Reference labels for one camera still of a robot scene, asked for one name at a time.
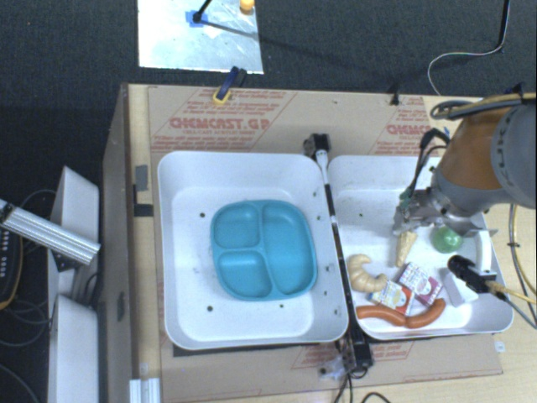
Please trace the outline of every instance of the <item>white tray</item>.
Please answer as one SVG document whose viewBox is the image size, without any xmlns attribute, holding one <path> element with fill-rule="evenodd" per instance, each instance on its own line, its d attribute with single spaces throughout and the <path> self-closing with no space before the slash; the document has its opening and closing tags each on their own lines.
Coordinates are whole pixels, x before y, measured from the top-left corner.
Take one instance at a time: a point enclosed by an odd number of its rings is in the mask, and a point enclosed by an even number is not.
<svg viewBox="0 0 537 403">
<path fill-rule="evenodd" d="M 431 159 L 433 165 L 438 159 Z M 395 267 L 396 237 L 392 234 L 395 208 L 399 194 L 410 183 L 416 158 L 384 156 L 339 156 L 329 166 L 332 195 L 339 225 L 343 254 L 347 259 L 353 254 L 366 254 L 372 259 L 364 269 L 372 274 L 385 273 L 395 280 L 399 268 Z M 424 170 L 418 188 L 430 183 L 430 172 Z M 440 283 L 447 272 L 447 260 L 453 254 L 440 254 L 430 242 L 430 228 L 420 228 L 418 240 L 411 249 L 407 261 L 427 270 Z M 470 259 L 476 256 L 476 244 L 466 239 L 458 254 Z M 498 281 L 504 284 L 496 255 L 493 252 L 491 270 L 498 273 Z M 366 294 L 352 291 L 355 306 L 371 305 Z M 477 301 L 454 307 L 442 289 L 439 297 L 447 306 L 438 320 L 427 327 L 410 330 L 395 327 L 377 319 L 358 320 L 364 332 L 381 340 L 429 338 L 434 336 L 501 332 L 513 321 L 513 309 L 490 294 L 481 294 Z M 411 315 L 424 310 L 418 301 L 413 303 Z"/>
<path fill-rule="evenodd" d="M 164 322 L 187 349 L 337 340 L 348 315 L 317 164 L 297 154 L 174 152 L 159 163 Z M 245 200 L 281 200 L 310 226 L 317 279 L 302 296 L 242 301 L 218 282 L 211 252 L 214 214 Z"/>
</svg>

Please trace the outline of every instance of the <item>blue plate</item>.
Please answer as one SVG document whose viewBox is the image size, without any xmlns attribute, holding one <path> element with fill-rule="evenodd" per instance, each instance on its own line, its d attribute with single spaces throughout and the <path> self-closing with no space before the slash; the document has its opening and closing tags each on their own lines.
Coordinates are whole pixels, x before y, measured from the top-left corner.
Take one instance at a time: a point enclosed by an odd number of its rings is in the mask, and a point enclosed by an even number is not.
<svg viewBox="0 0 537 403">
<path fill-rule="evenodd" d="M 211 246 L 220 284 L 241 300 L 299 296 L 317 279 L 308 223 L 285 201 L 224 206 L 211 222 Z"/>
</svg>

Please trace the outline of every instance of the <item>green ball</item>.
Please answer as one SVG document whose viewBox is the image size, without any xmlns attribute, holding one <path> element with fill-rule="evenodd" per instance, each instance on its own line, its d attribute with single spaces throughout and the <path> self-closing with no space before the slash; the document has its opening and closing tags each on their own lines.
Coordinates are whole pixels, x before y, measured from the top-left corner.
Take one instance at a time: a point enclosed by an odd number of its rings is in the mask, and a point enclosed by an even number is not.
<svg viewBox="0 0 537 403">
<path fill-rule="evenodd" d="M 462 245 L 462 237 L 449 227 L 440 227 L 433 235 L 433 246 L 438 252 L 449 254 L 457 251 Z"/>
</svg>

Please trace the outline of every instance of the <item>cardboard box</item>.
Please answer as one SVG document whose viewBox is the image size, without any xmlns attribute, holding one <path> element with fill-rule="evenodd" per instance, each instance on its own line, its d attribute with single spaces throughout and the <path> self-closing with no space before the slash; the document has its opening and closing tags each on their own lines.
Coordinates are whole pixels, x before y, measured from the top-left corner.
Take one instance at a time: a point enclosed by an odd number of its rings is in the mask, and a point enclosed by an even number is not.
<svg viewBox="0 0 537 403">
<path fill-rule="evenodd" d="M 159 160 L 177 149 L 301 152 L 312 133 L 328 133 L 340 154 L 414 155 L 430 128 L 423 97 L 340 92 L 234 90 L 221 107 L 212 88 L 123 86 L 112 122 L 103 179 L 107 398 L 128 401 L 128 380 L 160 377 L 165 402 L 334 390 L 320 369 L 334 343 L 287 348 L 186 352 L 162 321 Z M 500 374 L 491 335 L 375 343 L 375 365 L 356 385 Z"/>
</svg>

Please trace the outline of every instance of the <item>small box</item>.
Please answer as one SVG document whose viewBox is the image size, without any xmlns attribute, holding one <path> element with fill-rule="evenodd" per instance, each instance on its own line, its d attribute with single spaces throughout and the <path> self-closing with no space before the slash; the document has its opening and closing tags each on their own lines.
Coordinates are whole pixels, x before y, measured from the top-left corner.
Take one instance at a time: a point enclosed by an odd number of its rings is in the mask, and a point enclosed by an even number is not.
<svg viewBox="0 0 537 403">
<path fill-rule="evenodd" d="M 431 306 L 442 289 L 442 285 L 414 263 L 408 263 L 399 283 L 414 292 L 416 300 Z"/>
<path fill-rule="evenodd" d="M 376 304 L 385 305 L 395 311 L 401 312 L 403 315 L 408 315 L 414 293 L 391 280 L 382 291 L 372 292 L 369 295 L 369 300 Z"/>
</svg>

